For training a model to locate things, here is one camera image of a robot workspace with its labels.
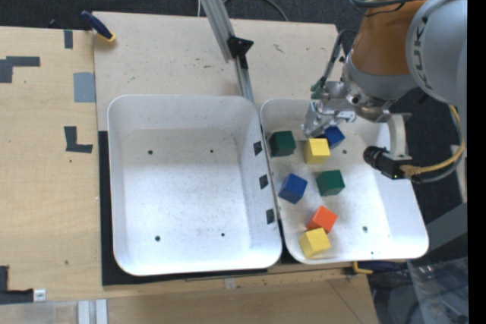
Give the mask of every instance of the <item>black connector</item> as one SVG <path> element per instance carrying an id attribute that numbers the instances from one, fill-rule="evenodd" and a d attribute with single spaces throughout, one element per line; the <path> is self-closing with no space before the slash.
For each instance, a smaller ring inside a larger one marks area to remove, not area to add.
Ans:
<path id="1" fill-rule="evenodd" d="M 405 172 L 400 169 L 401 165 L 409 164 L 412 159 L 391 159 L 390 153 L 384 147 L 369 146 L 363 152 L 363 159 L 372 168 L 381 171 L 382 175 L 386 175 L 392 180 L 405 178 Z"/>

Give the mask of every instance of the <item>cube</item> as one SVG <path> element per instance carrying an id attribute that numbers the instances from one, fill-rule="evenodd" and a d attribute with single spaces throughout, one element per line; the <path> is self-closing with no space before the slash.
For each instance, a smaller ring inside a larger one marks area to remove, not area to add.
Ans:
<path id="1" fill-rule="evenodd" d="M 330 157 L 326 138 L 311 138 L 304 143 L 304 160 L 308 164 L 324 163 Z"/>
<path id="2" fill-rule="evenodd" d="M 330 126 L 324 131 L 324 136 L 327 139 L 329 148 L 332 150 L 346 138 L 341 130 L 336 126 Z"/>
<path id="3" fill-rule="evenodd" d="M 322 172 L 316 179 L 321 196 L 333 196 L 344 189 L 344 181 L 340 170 Z"/>
<path id="4" fill-rule="evenodd" d="M 329 234 L 337 220 L 337 214 L 329 210 L 325 206 L 319 206 L 311 219 L 308 221 L 306 227 L 308 230 L 316 228 L 324 228 L 324 231 Z"/>
<path id="5" fill-rule="evenodd" d="M 291 131 L 277 131 L 268 140 L 272 157 L 290 156 L 297 145 Z"/>
<path id="6" fill-rule="evenodd" d="M 279 197 L 292 204 L 296 204 L 304 196 L 306 187 L 307 181 L 304 178 L 290 173 L 282 182 Z"/>
<path id="7" fill-rule="evenodd" d="M 316 228 L 314 230 L 306 231 L 298 239 L 298 243 L 307 259 L 322 253 L 331 247 L 331 243 L 329 242 L 329 238 L 327 237 L 324 228 Z"/>

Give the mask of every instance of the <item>red block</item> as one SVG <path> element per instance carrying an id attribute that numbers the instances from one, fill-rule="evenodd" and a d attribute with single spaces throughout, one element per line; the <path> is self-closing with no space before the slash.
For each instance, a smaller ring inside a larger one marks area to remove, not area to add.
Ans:
<path id="1" fill-rule="evenodd" d="M 322 227 L 326 233 L 329 233 L 333 228 L 336 219 L 336 213 L 329 211 L 325 206 L 319 206 L 319 208 L 316 209 L 316 212 L 314 212 L 312 215 L 311 220 L 309 220 L 309 223 L 307 223 L 306 227 L 308 230 Z"/>

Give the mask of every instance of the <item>wooden table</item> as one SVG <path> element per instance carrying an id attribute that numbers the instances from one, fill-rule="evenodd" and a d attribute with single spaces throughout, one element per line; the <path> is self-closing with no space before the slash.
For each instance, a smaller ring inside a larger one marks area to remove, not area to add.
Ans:
<path id="1" fill-rule="evenodd" d="M 223 61 L 206 19 L 96 15 L 116 33 L 115 45 L 75 30 L 68 49 L 63 30 L 0 28 L 0 59 L 40 58 L 39 67 L 14 66 L 12 82 L 0 83 L 0 265 L 10 266 L 8 288 L 46 289 L 48 300 L 55 301 L 179 293 L 205 301 L 208 291 L 277 295 L 307 285 L 342 300 L 337 285 L 346 286 L 344 268 L 351 263 L 276 264 L 263 275 L 102 286 L 97 134 L 106 129 L 109 102 L 125 93 L 239 91 L 235 69 Z M 330 56 L 336 27 L 232 23 L 237 36 L 255 41 L 248 62 L 257 106 L 276 97 L 307 99 Z M 93 72 L 96 103 L 76 102 L 74 74 Z M 66 126 L 76 126 L 77 142 L 92 144 L 91 153 L 66 151 Z M 376 322 L 366 278 L 357 275 L 348 284 L 360 296 L 354 301 L 372 312 L 362 322 Z M 129 306 L 122 301 L 111 304 Z"/>

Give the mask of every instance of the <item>white tray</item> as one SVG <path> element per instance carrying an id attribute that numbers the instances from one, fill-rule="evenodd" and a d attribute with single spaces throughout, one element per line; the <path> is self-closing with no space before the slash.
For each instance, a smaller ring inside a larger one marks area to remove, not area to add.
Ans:
<path id="1" fill-rule="evenodd" d="M 356 260 L 411 259 L 428 248 L 428 234 L 408 180 L 391 180 L 363 160 L 367 146 L 387 146 L 390 135 L 386 124 L 373 124 L 358 118 L 341 124 L 346 136 L 322 165 L 307 165 L 302 152 L 305 136 L 301 124 L 309 100 L 274 99 L 261 109 L 266 138 L 275 131 L 292 131 L 297 149 L 286 157 L 270 157 L 276 193 L 289 173 L 308 181 L 304 196 L 297 204 L 277 197 L 286 246 L 301 263 L 321 264 Z M 322 197 L 315 178 L 322 171 L 339 169 L 345 188 L 335 196 Z M 306 259 L 298 239 L 314 210 L 324 205 L 338 215 L 328 234 L 331 248 Z"/>
<path id="2" fill-rule="evenodd" d="M 113 250 L 132 275 L 263 269 L 282 251 L 255 106 L 121 96 L 108 108 Z"/>

